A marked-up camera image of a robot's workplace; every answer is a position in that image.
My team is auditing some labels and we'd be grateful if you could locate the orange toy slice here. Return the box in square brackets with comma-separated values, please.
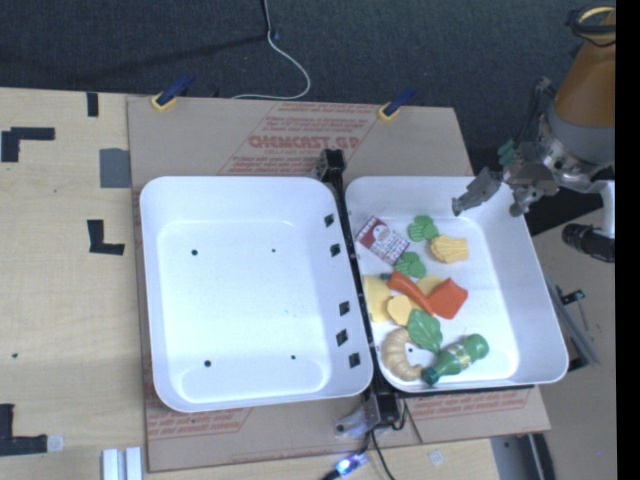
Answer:
[425, 277, 470, 321]

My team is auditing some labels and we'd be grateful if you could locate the white plastic tray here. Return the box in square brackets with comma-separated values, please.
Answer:
[344, 175, 571, 395]
[138, 175, 376, 414]

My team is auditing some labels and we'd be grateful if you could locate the green toy bottle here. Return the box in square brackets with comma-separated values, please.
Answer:
[420, 333, 491, 387]

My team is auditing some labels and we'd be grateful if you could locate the green toy lettuce leaf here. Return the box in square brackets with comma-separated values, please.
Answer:
[406, 308, 444, 355]

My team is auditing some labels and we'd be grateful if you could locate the beige toy croissant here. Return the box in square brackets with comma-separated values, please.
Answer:
[381, 327, 426, 382]

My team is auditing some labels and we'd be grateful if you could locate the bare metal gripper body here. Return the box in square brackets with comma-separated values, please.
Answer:
[501, 140, 601, 197]

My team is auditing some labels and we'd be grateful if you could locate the orange toy carrot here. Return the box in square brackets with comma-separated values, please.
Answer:
[379, 269, 435, 316]

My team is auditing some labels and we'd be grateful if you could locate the brown cardboard board, red print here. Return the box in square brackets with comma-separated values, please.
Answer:
[126, 96, 552, 474]

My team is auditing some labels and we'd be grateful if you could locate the yellow toy corn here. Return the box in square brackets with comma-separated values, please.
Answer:
[429, 234, 471, 265]

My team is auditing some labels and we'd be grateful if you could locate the black cylinder on white bracket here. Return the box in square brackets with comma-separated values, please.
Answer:
[560, 179, 617, 264]

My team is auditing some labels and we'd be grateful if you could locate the red and white carton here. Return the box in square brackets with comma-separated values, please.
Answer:
[354, 216, 411, 263]

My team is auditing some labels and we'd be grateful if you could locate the thin black rod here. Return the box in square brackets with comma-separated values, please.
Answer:
[329, 177, 387, 400]

